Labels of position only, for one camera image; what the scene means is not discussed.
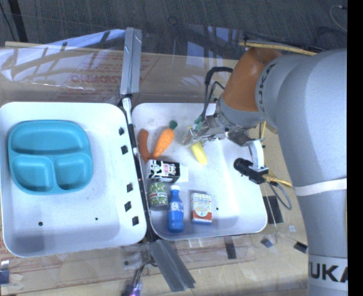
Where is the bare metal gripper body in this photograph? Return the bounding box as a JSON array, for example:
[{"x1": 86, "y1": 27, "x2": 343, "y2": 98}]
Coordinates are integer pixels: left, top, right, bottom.
[{"x1": 203, "y1": 113, "x2": 254, "y2": 148}]

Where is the yellow banana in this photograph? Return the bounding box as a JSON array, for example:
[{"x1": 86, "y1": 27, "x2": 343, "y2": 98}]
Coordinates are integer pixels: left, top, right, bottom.
[{"x1": 188, "y1": 126, "x2": 208, "y2": 167}]

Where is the orange toy carrot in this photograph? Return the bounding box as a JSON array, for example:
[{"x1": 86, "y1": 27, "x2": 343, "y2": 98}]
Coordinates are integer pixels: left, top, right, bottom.
[{"x1": 152, "y1": 120, "x2": 179, "y2": 160}]

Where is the black and white milk carton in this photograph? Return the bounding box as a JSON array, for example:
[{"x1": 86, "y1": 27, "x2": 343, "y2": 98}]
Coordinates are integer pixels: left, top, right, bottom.
[{"x1": 146, "y1": 159, "x2": 190, "y2": 184}]

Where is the orange toy sausage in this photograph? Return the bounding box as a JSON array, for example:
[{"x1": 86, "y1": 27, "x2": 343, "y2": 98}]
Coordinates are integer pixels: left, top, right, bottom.
[{"x1": 137, "y1": 129, "x2": 152, "y2": 163}]

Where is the green can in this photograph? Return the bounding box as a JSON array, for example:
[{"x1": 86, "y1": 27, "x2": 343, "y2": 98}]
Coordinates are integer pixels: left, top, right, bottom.
[{"x1": 146, "y1": 180, "x2": 170, "y2": 211}]

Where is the white plastic tray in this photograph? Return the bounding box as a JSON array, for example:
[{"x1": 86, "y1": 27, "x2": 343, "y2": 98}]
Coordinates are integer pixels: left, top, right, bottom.
[
  {"x1": 131, "y1": 102, "x2": 269, "y2": 242},
  {"x1": 0, "y1": 101, "x2": 148, "y2": 258}
]

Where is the orange and white carton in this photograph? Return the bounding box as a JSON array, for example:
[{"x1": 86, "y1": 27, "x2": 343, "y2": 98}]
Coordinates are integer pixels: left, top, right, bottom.
[{"x1": 190, "y1": 191, "x2": 214, "y2": 225}]

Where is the blue bottle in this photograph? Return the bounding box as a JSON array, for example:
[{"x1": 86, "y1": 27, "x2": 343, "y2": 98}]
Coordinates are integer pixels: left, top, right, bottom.
[{"x1": 167, "y1": 184, "x2": 185, "y2": 234}]

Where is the brown cardboard board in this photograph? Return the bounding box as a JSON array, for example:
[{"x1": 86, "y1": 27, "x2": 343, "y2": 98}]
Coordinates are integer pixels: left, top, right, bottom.
[{"x1": 0, "y1": 41, "x2": 309, "y2": 296}]

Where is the blue divided plate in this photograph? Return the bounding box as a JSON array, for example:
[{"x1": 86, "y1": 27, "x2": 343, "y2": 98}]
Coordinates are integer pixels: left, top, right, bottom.
[{"x1": 7, "y1": 120, "x2": 94, "y2": 195}]

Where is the black cylinder on white bracket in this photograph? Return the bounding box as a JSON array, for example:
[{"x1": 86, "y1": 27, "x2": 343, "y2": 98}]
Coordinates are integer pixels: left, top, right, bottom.
[{"x1": 233, "y1": 137, "x2": 270, "y2": 185}]

